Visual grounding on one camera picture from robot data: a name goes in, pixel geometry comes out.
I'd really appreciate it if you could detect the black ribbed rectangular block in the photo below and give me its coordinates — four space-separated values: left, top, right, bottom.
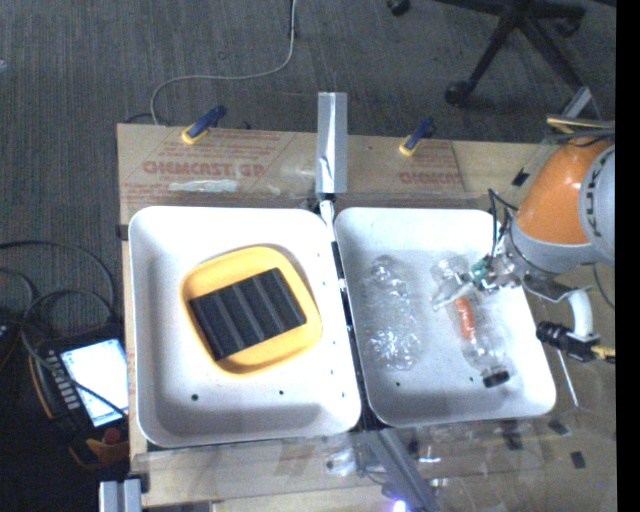
187 266 308 363

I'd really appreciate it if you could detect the black cylinder on white bracket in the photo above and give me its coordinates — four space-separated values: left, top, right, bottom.
522 277 602 363

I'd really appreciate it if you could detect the white plastic tray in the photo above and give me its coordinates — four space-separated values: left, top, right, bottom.
332 206 558 429
127 205 363 449

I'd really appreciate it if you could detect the brown cardboard board red print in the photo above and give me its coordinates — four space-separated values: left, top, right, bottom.
115 122 617 507

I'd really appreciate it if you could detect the black office chair base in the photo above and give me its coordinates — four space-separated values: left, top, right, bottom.
385 0 587 107

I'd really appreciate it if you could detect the crumpled clear plastic bottle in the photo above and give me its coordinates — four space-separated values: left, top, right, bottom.
359 254 424 372

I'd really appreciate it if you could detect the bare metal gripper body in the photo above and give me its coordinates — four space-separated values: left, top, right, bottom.
474 252 526 294

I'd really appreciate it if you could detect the clear plastic bottle black cap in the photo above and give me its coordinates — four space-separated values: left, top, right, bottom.
429 256 512 390

